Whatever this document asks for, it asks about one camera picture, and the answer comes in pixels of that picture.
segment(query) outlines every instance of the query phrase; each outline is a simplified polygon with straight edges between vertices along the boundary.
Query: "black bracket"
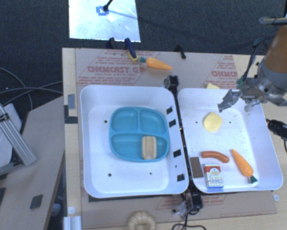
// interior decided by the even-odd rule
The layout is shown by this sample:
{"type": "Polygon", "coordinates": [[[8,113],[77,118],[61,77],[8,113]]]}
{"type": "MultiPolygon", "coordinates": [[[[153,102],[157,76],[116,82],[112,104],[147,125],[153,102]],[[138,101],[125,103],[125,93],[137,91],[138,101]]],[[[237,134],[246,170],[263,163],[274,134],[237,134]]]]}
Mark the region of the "black bracket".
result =
{"type": "Polygon", "coordinates": [[[106,48],[107,49],[117,49],[117,44],[115,41],[114,37],[111,37],[107,42],[106,42],[106,48]]]}
{"type": "Polygon", "coordinates": [[[6,121],[9,118],[10,118],[9,114],[8,113],[4,113],[3,115],[0,116],[0,122],[6,121]]]}
{"type": "Polygon", "coordinates": [[[67,105],[64,105],[64,114],[65,124],[78,124],[78,118],[76,116],[69,116],[69,108],[67,105]]]}
{"type": "Polygon", "coordinates": [[[176,48],[173,50],[173,52],[180,52],[182,59],[186,59],[186,55],[181,45],[178,44],[176,48]]]}

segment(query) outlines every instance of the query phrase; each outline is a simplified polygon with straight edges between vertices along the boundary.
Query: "toy sausage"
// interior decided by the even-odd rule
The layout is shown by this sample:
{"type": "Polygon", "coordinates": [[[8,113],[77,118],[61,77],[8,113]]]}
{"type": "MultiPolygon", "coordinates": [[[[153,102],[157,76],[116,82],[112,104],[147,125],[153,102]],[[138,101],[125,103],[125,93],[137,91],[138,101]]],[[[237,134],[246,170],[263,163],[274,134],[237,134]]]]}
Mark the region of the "toy sausage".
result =
{"type": "Polygon", "coordinates": [[[218,151],[203,151],[201,153],[201,157],[218,159],[223,163],[228,163],[230,161],[230,159],[225,154],[222,154],[218,151]]]}

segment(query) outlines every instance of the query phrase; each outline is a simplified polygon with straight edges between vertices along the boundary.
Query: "toy carrot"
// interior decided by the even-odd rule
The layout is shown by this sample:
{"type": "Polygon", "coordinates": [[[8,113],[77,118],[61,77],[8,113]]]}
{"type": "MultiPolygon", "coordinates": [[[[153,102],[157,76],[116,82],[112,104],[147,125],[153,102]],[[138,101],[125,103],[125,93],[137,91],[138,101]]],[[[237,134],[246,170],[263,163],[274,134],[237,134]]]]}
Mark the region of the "toy carrot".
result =
{"type": "Polygon", "coordinates": [[[232,149],[234,160],[244,176],[250,177],[251,183],[257,182],[258,180],[253,176],[253,168],[248,162],[234,149],[232,149]]]}
{"type": "Polygon", "coordinates": [[[156,69],[161,69],[161,70],[172,70],[173,69],[172,66],[166,64],[163,61],[152,58],[152,57],[150,57],[148,59],[141,57],[140,62],[145,62],[148,67],[152,67],[152,68],[156,68],[156,69]]]}

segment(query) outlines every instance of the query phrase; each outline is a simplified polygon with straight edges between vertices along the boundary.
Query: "table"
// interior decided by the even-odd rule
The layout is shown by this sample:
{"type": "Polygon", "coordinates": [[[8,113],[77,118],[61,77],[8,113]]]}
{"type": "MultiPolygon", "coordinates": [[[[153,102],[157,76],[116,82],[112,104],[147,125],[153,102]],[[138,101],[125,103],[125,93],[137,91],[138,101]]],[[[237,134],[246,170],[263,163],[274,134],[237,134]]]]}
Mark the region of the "table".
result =
{"type": "MultiPolygon", "coordinates": [[[[183,63],[182,59],[178,59],[177,53],[171,52],[162,52],[160,54],[167,61],[173,60],[175,63],[183,63]]],[[[77,99],[76,91],[76,49],[66,48],[63,49],[63,80],[64,80],[64,105],[68,108],[70,103],[70,98],[77,99]]],[[[209,58],[219,57],[217,54],[198,54],[198,53],[187,53],[187,58],[199,59],[201,64],[206,64],[209,58]]],[[[249,56],[244,55],[232,55],[236,71],[238,76],[241,76],[246,69],[249,56]]],[[[185,71],[191,72],[192,65],[189,65],[189,68],[185,68],[185,71]]],[[[256,73],[256,66],[252,67],[248,76],[253,76],[256,73]]],[[[153,75],[149,79],[149,84],[153,86],[154,83],[159,82],[159,79],[162,79],[163,76],[153,75]]],[[[191,81],[191,78],[194,76],[187,74],[183,76],[183,80],[191,81]]],[[[263,110],[265,117],[268,119],[277,119],[287,123],[287,111],[285,108],[279,108],[274,106],[271,103],[263,104],[263,110]]],[[[74,102],[74,106],[68,109],[68,117],[70,117],[69,123],[65,125],[66,133],[66,175],[67,175],[67,206],[68,206],[68,216],[80,216],[82,215],[82,202],[81,202],[81,180],[80,180],[80,161],[79,161],[79,135],[78,135],[78,125],[75,122],[72,122],[72,119],[76,119],[77,113],[77,102],[74,102]]],[[[277,157],[282,169],[284,183],[283,186],[274,191],[273,194],[277,200],[275,202],[278,213],[271,215],[256,215],[256,216],[246,216],[246,217],[234,217],[234,218],[222,218],[222,219],[209,219],[209,220],[196,220],[189,221],[190,225],[203,225],[207,229],[287,229],[287,154],[285,152],[283,141],[280,137],[272,135],[272,140],[274,147],[277,153],[277,157]]],[[[157,229],[165,230],[170,229],[173,226],[173,223],[159,223],[157,229]]],[[[124,227],[113,227],[110,228],[113,230],[125,229],[124,227]]]]}
{"type": "Polygon", "coordinates": [[[0,206],[0,230],[46,230],[64,165],[63,99],[29,112],[23,138],[37,157],[0,180],[6,188],[0,206]],[[40,206],[30,209],[33,198],[40,206]]]}

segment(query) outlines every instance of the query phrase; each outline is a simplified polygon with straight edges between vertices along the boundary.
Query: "small box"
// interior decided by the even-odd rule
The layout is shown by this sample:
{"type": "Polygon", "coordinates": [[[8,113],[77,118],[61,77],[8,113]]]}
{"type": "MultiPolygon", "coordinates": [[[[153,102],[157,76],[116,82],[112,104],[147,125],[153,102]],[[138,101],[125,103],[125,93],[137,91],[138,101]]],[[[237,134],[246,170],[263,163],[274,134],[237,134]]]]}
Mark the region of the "small box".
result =
{"type": "Polygon", "coordinates": [[[219,164],[206,164],[203,169],[207,188],[224,187],[219,164]]]}

